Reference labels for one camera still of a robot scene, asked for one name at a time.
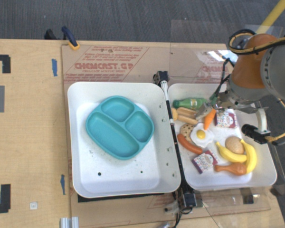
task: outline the yellow pole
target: yellow pole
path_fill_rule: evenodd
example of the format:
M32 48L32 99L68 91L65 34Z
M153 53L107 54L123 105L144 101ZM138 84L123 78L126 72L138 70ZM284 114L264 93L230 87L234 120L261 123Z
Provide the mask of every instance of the yellow pole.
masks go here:
M266 33L270 26L276 21L276 19L285 10L285 0L280 0L274 9L270 12L264 22L256 31L257 34Z

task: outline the toy carrot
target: toy carrot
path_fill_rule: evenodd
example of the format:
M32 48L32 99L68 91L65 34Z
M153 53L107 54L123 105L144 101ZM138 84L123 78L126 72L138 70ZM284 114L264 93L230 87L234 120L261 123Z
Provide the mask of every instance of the toy carrot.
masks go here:
M213 108L211 110L211 112L208 115L205 116L205 119L204 119L204 129L205 130L207 130L209 128L210 123L214 119L216 112L217 111Z

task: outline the purple package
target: purple package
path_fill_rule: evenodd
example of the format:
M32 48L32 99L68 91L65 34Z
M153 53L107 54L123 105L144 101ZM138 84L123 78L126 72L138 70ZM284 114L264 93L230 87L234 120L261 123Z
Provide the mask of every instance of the purple package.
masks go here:
M218 158L211 150L207 150L203 154L200 154L199 156L195 157L192 160L192 163L194 164L198 172L202 174L203 172L212 169L213 166L218 163Z
M214 124L217 127L236 128L238 125L237 117L233 112L228 110L223 113L216 113Z

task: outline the gray carpet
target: gray carpet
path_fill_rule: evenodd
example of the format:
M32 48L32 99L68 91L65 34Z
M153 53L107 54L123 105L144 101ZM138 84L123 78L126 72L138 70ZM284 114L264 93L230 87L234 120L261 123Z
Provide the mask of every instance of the gray carpet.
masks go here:
M62 38L67 26L78 40L226 43L239 26L260 25L278 1L0 0L0 38L43 39L47 29ZM285 29L285 11L273 25L275 33ZM280 104L274 97L262 104L273 135L283 133ZM285 144L270 148L279 174L272 192L285 219Z

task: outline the blue tape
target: blue tape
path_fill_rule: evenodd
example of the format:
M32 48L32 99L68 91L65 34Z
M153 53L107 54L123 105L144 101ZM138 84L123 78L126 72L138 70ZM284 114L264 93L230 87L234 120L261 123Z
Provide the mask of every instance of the blue tape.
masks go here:
M66 194L66 190L65 190L65 176L64 175L61 175L60 184L61 184L61 187L62 187L62 193L63 193L63 195L65 195Z
M52 70L53 70L54 77L58 76L57 75L57 60L56 59L52 59Z

